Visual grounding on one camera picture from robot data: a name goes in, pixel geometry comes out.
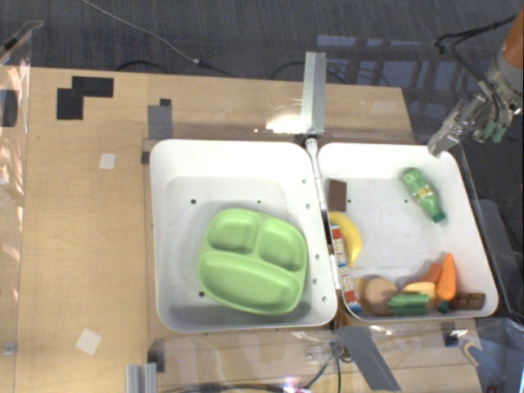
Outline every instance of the toy banana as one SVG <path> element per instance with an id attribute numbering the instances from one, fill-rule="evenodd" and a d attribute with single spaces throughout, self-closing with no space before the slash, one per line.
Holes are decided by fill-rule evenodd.
<path id="1" fill-rule="evenodd" d="M 340 228 L 347 246 L 347 264 L 350 268 L 353 268 L 353 263 L 362 251 L 362 238 L 360 237 L 359 230 L 346 215 L 338 211 L 329 213 L 329 221 L 331 224 L 336 224 Z"/>

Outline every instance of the wooden surface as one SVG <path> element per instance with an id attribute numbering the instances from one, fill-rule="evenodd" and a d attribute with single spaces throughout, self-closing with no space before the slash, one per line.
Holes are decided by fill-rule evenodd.
<path id="1" fill-rule="evenodd" d="M 57 121 L 56 89 L 70 88 L 72 75 L 113 77 L 115 94 L 85 98 L 83 121 Z M 147 137 L 147 106 L 158 105 L 161 98 L 173 102 L 176 137 L 245 139 L 259 137 L 254 136 L 257 129 L 263 138 L 273 139 L 265 131 L 268 120 L 282 110 L 296 109 L 301 84 L 33 68 L 16 393 L 124 391 L 125 366 L 146 361 L 155 329 L 150 327 L 153 309 L 148 313 L 147 215 L 140 159 Z M 396 141 L 411 141 L 399 89 L 329 85 L 326 107 L 327 128 L 337 135 L 358 131 L 372 141 L 389 133 L 397 136 Z M 115 155 L 114 169 L 99 169 L 102 154 Z M 102 337 L 94 355 L 75 347 L 85 328 Z M 287 347 L 289 334 L 246 335 L 242 341 L 234 338 L 237 348 L 230 348 L 229 354 L 231 339 L 210 337 L 206 348 L 218 352 L 206 355 L 204 367 L 194 369 L 197 376 L 206 367 L 211 373 L 235 372 L 242 367 L 239 350 L 255 354 L 255 363 L 262 359 L 268 373 L 286 354 L 304 354 L 299 342 Z M 204 337 L 165 336 L 169 345 L 176 344 L 173 355 L 192 348 L 202 351 L 203 346 L 198 348 Z M 244 346 L 245 339 L 251 344 Z M 442 365 L 448 358 L 442 355 Z M 407 368 L 399 364 L 408 384 L 420 373 L 409 372 L 417 361 L 416 357 L 409 361 Z M 459 362 L 472 369 L 463 358 Z M 172 368 L 178 375 L 184 370 L 181 365 Z M 308 367 L 304 374 L 314 372 Z M 461 377 L 453 378 L 455 373 Z M 475 380 L 455 373 L 449 373 L 445 382 Z M 357 383 L 365 391 L 358 373 L 345 377 L 346 386 Z M 336 377 L 326 376 L 321 383 L 331 390 Z"/>

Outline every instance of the green divided plate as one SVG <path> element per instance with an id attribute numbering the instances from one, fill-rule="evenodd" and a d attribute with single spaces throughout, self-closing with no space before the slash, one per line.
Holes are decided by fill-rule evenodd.
<path id="1" fill-rule="evenodd" d="M 307 245 L 295 226 L 230 208 L 211 220 L 196 272 L 208 297 L 234 309 L 277 316 L 295 309 L 306 270 Z"/>

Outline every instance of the toy carrot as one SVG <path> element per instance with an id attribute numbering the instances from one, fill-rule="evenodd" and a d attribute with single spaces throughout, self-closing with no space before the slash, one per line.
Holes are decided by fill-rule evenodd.
<path id="1" fill-rule="evenodd" d="M 440 273 L 442 272 L 442 267 L 433 262 L 426 274 L 418 280 L 418 282 L 433 282 L 436 285 L 436 282 L 439 280 Z"/>
<path id="2" fill-rule="evenodd" d="M 453 256 L 448 253 L 442 263 L 442 272 L 436 284 L 436 295 L 441 300 L 453 300 L 457 290 L 457 277 Z"/>

